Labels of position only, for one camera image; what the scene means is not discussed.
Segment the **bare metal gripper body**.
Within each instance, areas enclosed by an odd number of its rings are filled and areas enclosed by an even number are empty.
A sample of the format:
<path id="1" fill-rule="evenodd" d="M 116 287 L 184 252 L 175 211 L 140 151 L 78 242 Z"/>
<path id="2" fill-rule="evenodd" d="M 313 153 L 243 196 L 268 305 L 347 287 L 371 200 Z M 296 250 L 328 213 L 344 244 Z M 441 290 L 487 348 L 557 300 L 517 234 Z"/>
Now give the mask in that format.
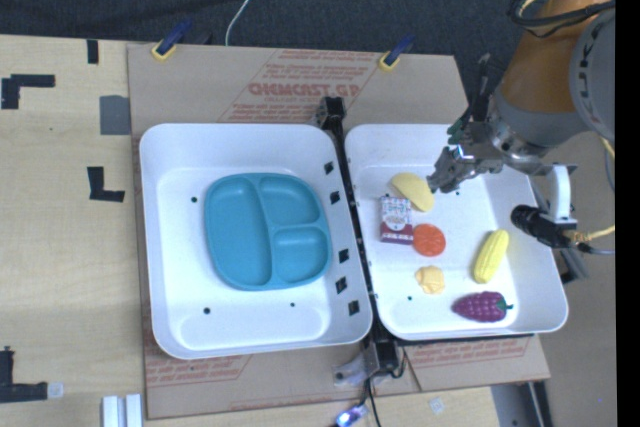
<path id="1" fill-rule="evenodd" d="M 525 141 L 502 121 L 453 126 L 452 146 L 452 169 L 458 176 L 495 174 L 504 166 L 532 176 L 551 170 L 542 160 L 549 149 Z"/>

